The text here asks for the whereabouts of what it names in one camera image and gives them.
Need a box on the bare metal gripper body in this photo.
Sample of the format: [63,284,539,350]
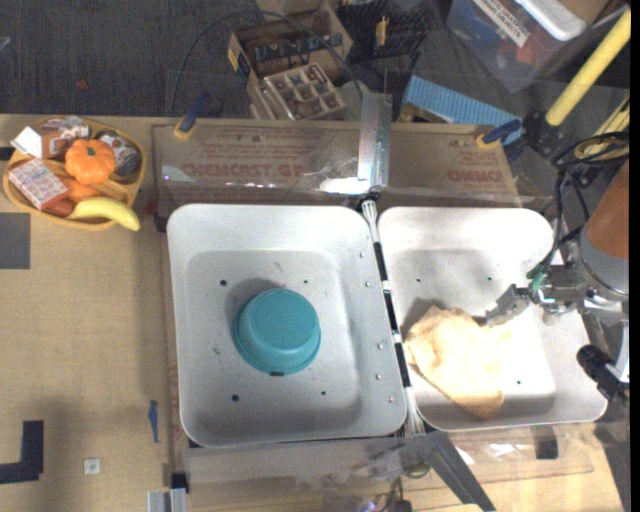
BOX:
[528,264,630,326]

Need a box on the beige cloth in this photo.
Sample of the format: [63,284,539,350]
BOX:
[403,304,514,422]

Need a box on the white plastic tray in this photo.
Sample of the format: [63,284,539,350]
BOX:
[165,202,409,448]
[376,205,609,433]

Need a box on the thin black and white rod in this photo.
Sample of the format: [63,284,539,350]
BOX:
[360,198,427,437]

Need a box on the teal bowl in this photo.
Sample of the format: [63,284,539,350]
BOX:
[231,287,323,378]

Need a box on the yellow banana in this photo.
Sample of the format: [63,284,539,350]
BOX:
[66,196,142,233]

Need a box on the red and white can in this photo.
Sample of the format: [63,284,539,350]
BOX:
[96,130,143,178]

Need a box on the orange pumpkin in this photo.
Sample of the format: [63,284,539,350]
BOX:
[64,138,118,186]

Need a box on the brown and white packet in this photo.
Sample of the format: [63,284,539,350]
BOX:
[38,117,92,160]

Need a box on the pink and white carton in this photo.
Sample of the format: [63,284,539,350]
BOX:
[7,158,70,212]

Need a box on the orange divided plate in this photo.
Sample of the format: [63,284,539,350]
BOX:
[2,115,148,232]

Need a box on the small white box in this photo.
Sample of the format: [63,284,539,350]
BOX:
[9,125,45,160]

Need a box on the black cylinder on white bracket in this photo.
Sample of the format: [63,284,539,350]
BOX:
[575,319,631,402]

